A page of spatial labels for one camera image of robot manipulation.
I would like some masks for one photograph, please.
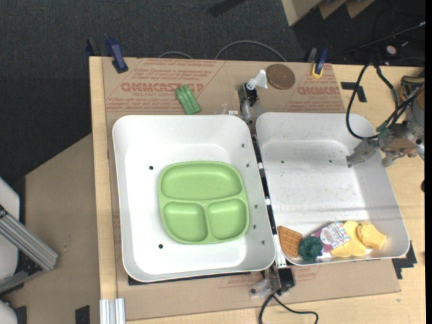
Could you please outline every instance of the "green plate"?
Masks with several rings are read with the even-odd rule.
[[[227,163],[174,163],[159,176],[158,190],[163,225],[178,242],[227,242],[248,229],[249,206],[243,180]]]

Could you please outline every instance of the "blue clothespin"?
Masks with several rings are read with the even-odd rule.
[[[118,73],[123,73],[128,71],[128,66],[124,62],[122,50],[120,49],[119,42],[113,38],[109,37],[105,41],[105,46],[107,47],[108,54],[112,57],[114,57],[113,65]]]
[[[316,63],[314,63],[313,68],[312,68],[312,77],[313,78],[319,79],[323,76],[324,63],[325,63],[325,59],[327,58],[328,52],[329,51],[327,48],[323,48],[321,50],[321,54],[318,58],[318,61]]]

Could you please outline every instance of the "black floor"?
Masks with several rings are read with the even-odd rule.
[[[213,59],[233,41],[254,40],[288,61],[327,47],[329,62],[361,63],[344,50],[417,25],[426,0],[378,0],[353,20],[344,7],[327,20],[313,10],[292,28],[281,0],[245,0],[212,16],[222,1],[0,0],[0,176],[13,183],[90,133],[89,37],[103,52],[105,38],[114,36],[125,56],[181,51]],[[424,27],[391,41],[402,56],[383,62],[424,65]],[[221,58],[279,61],[253,45]]]

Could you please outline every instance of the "brown round disc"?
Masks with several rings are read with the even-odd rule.
[[[294,85],[296,76],[290,68],[281,63],[275,63],[267,68],[267,80],[276,89],[286,90]]]

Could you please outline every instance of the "wooden table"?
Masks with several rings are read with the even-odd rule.
[[[357,65],[334,65],[337,81],[355,82],[361,70]],[[397,85],[404,75],[415,76],[420,69],[413,67],[385,67],[388,80]],[[392,112],[393,104],[388,88],[369,68],[362,80],[368,103],[356,103],[353,113],[365,116],[378,126]],[[99,243],[99,277],[101,298],[117,298],[113,220],[107,159],[107,126],[102,58],[90,58],[90,89],[92,103],[92,135],[94,143],[94,174],[96,182],[97,227]],[[342,90],[345,105],[350,90]],[[420,190],[424,180],[424,162],[419,158],[398,159],[387,169],[418,263],[403,271],[402,291],[395,294],[364,296],[295,304],[298,311],[316,311],[320,323],[425,323],[425,195]],[[182,315],[147,319],[129,323],[257,323],[259,308],[221,311],[198,315]],[[265,321],[276,323],[313,323],[313,316],[288,313],[280,306],[269,306]]]

